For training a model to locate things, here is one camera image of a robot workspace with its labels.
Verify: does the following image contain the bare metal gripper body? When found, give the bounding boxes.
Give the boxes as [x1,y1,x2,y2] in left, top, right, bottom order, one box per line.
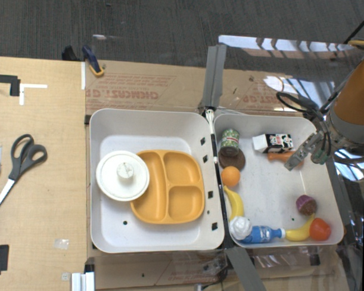
[298,128,336,154]

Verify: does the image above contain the orange carrot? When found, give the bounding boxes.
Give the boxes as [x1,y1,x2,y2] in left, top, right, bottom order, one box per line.
[266,150,305,170]

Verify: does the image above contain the white milk carton cow print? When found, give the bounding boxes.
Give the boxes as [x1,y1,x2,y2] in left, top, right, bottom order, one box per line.
[251,132,295,155]

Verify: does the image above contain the white plastic tray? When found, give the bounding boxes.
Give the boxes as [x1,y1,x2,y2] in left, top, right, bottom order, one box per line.
[209,112,350,253]
[84,107,230,258]

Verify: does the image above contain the purple and brown cupcake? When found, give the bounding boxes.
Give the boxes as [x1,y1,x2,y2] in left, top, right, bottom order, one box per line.
[295,194,319,216]

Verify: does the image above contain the orange ball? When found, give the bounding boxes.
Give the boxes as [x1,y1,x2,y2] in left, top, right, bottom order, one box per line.
[220,165,241,187]

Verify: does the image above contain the green can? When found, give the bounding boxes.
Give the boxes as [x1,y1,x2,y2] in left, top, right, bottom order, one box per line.
[219,128,241,158]

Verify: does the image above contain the yellow banana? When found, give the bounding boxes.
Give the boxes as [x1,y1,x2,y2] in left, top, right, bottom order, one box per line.
[222,185,246,222]
[284,211,316,243]

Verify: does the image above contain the blue bottle white cap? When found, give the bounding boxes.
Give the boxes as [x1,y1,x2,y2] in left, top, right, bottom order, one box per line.
[240,225,287,246]

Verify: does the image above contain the thin black and white rod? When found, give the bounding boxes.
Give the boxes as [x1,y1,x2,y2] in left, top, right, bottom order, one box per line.
[200,108,232,249]

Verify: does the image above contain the orange divided plate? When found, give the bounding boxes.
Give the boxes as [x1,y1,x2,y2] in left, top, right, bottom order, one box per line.
[129,148,207,227]

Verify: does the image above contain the white round lidded bowl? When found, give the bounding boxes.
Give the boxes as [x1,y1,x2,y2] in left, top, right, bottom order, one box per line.
[94,149,151,203]

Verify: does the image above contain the brown cardboard board red print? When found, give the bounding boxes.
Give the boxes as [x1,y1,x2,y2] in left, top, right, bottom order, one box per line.
[77,59,354,291]

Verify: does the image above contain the grey handled scissors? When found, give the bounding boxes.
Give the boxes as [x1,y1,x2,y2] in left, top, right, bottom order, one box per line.
[0,132,49,218]

